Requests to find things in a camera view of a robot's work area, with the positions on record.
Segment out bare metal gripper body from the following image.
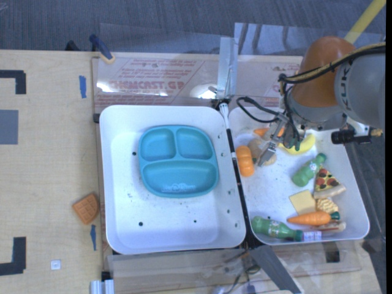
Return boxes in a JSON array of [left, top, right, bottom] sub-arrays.
[[268, 116, 304, 151]]

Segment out beige toy biscuit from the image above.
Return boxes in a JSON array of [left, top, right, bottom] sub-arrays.
[[247, 137, 278, 167]]

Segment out yellow banana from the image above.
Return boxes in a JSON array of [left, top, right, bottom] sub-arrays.
[[276, 133, 317, 156]]

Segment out orange toy bread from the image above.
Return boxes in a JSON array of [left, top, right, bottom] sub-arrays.
[[235, 145, 255, 178]]

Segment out small orange carrot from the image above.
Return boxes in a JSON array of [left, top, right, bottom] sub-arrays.
[[253, 127, 286, 138]]

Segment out thin black and white rod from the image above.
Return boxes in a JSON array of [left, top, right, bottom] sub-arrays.
[[218, 102, 251, 242]]

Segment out white plastic tray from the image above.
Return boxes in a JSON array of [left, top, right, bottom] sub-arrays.
[[227, 105, 371, 246], [98, 104, 247, 255]]

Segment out green bottle with white face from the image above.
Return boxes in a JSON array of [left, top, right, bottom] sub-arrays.
[[291, 152, 328, 188]]

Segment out yellow cheese slice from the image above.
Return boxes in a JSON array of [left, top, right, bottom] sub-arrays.
[[288, 189, 317, 216]]

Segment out pizza slice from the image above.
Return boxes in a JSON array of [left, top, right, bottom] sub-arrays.
[[312, 167, 347, 200]]

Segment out green bottle with printed label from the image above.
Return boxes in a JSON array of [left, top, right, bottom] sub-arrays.
[[251, 216, 304, 243]]

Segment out orange carrot with green top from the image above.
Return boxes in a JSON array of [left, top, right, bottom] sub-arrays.
[[286, 210, 341, 227]]

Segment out tan ridged cracker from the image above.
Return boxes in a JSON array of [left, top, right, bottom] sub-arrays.
[[315, 197, 339, 214]]

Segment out blue divided plate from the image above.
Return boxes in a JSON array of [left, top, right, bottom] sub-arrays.
[[137, 124, 220, 199]]

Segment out sausage in bun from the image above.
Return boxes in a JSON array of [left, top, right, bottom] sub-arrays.
[[314, 220, 347, 235]]

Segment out brown cardboard board red print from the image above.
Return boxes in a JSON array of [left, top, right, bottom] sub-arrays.
[[91, 51, 363, 276]]

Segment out orange waffle biscuit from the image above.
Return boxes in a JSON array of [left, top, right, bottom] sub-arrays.
[[72, 192, 100, 225]]

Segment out black cylinder on white bracket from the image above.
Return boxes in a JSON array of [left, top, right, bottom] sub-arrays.
[[330, 123, 373, 145]]

